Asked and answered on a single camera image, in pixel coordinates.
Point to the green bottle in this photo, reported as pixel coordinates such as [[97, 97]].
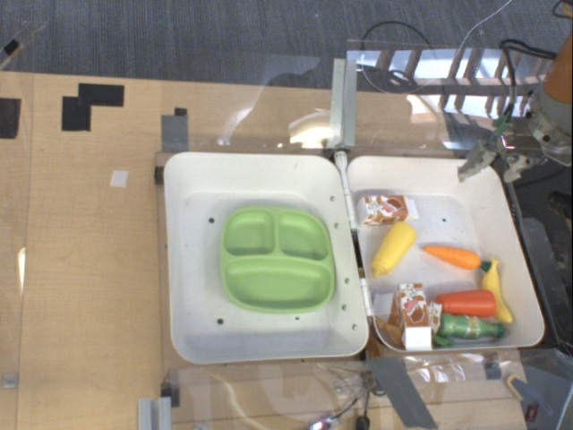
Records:
[[465, 327]]

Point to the white plastic tray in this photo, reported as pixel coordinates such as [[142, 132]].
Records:
[[192, 262], [452, 186]]

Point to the yellow banana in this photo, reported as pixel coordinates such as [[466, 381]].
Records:
[[493, 285]]

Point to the orange carrot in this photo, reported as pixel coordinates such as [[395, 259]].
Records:
[[452, 256]]

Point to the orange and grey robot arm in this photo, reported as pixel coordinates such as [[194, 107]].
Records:
[[561, 74]]

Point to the green divided plate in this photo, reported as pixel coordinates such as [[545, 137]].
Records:
[[277, 280]]

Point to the red bottle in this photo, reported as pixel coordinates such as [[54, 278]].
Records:
[[467, 303]]

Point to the yellow bottle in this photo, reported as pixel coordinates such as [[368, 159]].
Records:
[[394, 249]]

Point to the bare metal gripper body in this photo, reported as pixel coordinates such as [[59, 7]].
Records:
[[553, 143]]

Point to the brown and white carton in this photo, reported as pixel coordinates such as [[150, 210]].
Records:
[[385, 210], [414, 312]]

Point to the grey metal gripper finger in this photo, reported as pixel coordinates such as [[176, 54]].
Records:
[[515, 167], [475, 161]]

